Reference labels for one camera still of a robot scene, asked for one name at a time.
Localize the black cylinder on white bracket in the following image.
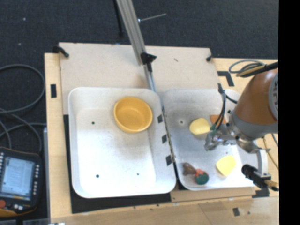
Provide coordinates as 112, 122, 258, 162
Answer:
241, 149, 272, 188

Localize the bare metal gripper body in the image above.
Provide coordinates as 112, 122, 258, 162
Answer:
211, 125, 262, 154

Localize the green and orange toy vegetable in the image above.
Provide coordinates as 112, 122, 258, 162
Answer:
194, 169, 210, 186

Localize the orange flat toy food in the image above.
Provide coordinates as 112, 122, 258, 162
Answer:
210, 114, 227, 125

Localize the thin black and white rod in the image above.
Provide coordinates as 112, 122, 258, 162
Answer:
161, 105, 177, 165

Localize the pale yellow potato chip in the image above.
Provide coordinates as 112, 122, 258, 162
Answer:
215, 155, 237, 177
189, 118, 211, 136

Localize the white plastic tray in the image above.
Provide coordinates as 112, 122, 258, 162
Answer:
67, 87, 177, 199
161, 88, 259, 191

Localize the yellow bowl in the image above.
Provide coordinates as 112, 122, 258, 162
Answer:
113, 96, 154, 134

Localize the pale wooden board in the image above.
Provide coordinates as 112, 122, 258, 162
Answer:
58, 42, 256, 203

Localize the brown toy food piece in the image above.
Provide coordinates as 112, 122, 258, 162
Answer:
182, 162, 196, 176

